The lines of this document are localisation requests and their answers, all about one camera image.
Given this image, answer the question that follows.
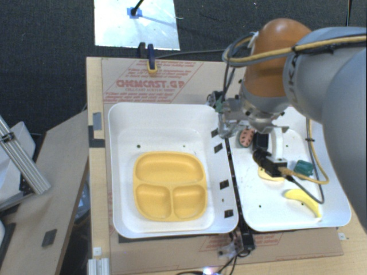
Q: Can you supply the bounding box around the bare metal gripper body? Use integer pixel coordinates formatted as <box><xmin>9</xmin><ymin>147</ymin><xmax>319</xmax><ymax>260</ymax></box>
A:
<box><xmin>218</xmin><ymin>98</ymin><xmax>289</xmax><ymax>139</ymax></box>

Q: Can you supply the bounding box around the red watermelon slice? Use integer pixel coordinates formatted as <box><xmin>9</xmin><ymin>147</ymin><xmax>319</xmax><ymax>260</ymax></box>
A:
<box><xmin>236</xmin><ymin>128</ymin><xmax>256</xmax><ymax>149</ymax></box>

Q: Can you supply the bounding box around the yellow flat piece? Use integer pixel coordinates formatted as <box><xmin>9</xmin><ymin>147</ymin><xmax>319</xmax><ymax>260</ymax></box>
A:
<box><xmin>257</xmin><ymin>166</ymin><xmax>285</xmax><ymax>182</ymax></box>

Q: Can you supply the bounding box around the dark green ribbed block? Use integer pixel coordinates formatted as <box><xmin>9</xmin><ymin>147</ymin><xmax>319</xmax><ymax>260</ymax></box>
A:
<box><xmin>293</xmin><ymin>159</ymin><xmax>314</xmax><ymax>176</ymax></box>

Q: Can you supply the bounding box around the thin black rod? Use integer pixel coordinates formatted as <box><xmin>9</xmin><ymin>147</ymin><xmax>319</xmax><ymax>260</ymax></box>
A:
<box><xmin>224</xmin><ymin>137</ymin><xmax>251</xmax><ymax>240</ymax></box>

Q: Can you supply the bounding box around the white plastic tray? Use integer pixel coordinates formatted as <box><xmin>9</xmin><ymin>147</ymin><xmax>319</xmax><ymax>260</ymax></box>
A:
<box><xmin>107</xmin><ymin>102</ymin><xmax>240</xmax><ymax>239</ymax></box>
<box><xmin>228</xmin><ymin>106</ymin><xmax>353</xmax><ymax>233</ymax></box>

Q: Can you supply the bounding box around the yellow banana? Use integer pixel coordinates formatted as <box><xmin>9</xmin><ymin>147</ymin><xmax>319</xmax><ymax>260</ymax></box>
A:
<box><xmin>283</xmin><ymin>188</ymin><xmax>323</xmax><ymax>219</ymax></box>

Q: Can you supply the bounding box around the yellow divided plate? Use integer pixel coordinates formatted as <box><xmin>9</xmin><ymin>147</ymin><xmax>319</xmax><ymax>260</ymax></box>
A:
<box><xmin>132</xmin><ymin>151</ymin><xmax>208</xmax><ymax>223</ymax></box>

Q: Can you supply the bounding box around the brown cardboard board red print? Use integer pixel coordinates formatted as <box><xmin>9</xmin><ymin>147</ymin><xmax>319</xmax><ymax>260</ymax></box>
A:
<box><xmin>101</xmin><ymin>58</ymin><xmax>344</xmax><ymax>266</ymax></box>

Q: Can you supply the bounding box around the black cylinder on white bracket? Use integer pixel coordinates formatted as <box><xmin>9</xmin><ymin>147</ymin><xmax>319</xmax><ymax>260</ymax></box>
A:
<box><xmin>252</xmin><ymin>127</ymin><xmax>288</xmax><ymax>178</ymax></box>

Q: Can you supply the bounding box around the black block with thin wires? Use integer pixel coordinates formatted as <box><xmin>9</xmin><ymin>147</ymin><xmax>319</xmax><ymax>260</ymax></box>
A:
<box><xmin>240</xmin><ymin>230</ymin><xmax>256</xmax><ymax>252</ymax></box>

